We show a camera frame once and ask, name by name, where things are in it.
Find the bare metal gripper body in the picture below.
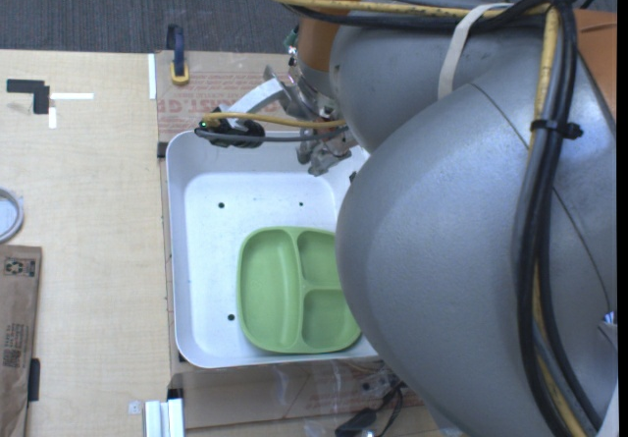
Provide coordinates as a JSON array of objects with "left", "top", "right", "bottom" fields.
[{"left": 278, "top": 75, "right": 358, "bottom": 157}]

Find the white plastic tray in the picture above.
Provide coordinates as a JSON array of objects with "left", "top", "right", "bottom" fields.
[{"left": 164, "top": 129, "right": 380, "bottom": 370}]

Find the green divided plate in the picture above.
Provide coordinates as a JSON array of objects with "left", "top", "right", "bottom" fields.
[{"left": 235, "top": 225, "right": 363, "bottom": 355}]

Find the brown cardboard board, red print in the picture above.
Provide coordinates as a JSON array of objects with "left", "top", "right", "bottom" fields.
[{"left": 155, "top": 49, "right": 443, "bottom": 431}]

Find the brown paper packet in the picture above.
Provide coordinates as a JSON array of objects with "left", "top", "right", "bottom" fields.
[{"left": 0, "top": 244, "right": 43, "bottom": 437}]

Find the black cylinder on white bracket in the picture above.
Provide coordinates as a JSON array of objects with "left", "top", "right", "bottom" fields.
[{"left": 193, "top": 79, "right": 291, "bottom": 150}]

